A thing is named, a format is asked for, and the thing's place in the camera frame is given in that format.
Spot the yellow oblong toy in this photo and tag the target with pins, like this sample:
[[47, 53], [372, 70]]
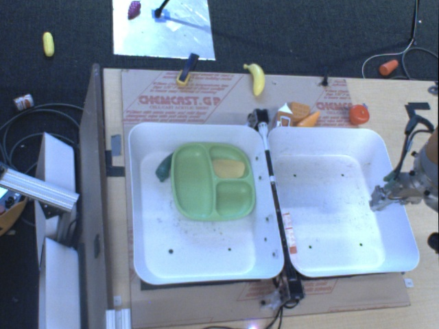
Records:
[[48, 44]]

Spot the dark green toy vegetable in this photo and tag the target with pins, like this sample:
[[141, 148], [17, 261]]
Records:
[[163, 170]]

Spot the orange cone-shaped toy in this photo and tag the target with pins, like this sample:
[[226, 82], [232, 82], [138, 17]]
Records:
[[388, 68]]

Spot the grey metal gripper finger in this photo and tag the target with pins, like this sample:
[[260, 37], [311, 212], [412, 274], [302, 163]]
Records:
[[380, 192], [377, 205]]

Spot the brown and white carton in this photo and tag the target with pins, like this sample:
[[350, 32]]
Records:
[[282, 117]]

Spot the yellow banana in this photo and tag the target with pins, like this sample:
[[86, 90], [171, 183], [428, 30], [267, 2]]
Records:
[[258, 79]]

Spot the brown cardboard board red print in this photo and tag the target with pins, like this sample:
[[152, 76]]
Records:
[[219, 94]]

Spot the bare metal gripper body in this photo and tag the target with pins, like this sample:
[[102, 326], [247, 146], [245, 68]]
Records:
[[411, 192]]

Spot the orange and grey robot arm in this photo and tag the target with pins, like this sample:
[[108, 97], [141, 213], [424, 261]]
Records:
[[433, 149]]

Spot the white and orange packet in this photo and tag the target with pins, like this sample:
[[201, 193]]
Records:
[[291, 233]]

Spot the yellow toy bread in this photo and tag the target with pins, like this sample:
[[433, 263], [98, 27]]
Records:
[[228, 168]]

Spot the orange carrot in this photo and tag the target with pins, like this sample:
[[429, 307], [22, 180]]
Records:
[[310, 119]]

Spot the purple grapes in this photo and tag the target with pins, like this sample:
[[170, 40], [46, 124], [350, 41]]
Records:
[[134, 9]]

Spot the small brown and white can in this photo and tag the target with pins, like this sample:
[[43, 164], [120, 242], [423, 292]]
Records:
[[24, 102]]

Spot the white plastic tray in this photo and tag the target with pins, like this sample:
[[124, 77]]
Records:
[[205, 249], [329, 218]]

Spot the orange biscuit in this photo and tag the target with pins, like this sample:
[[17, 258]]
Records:
[[300, 110]]

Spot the green divided plate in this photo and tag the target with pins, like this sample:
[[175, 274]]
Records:
[[195, 183]]

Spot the black cylinder on white bracket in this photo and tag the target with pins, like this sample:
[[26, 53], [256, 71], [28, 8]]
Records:
[[434, 240]]

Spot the red-orange round toy fruit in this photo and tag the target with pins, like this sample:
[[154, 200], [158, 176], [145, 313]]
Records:
[[359, 115]]

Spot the thin black and white rod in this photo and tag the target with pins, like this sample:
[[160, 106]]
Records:
[[274, 187]]

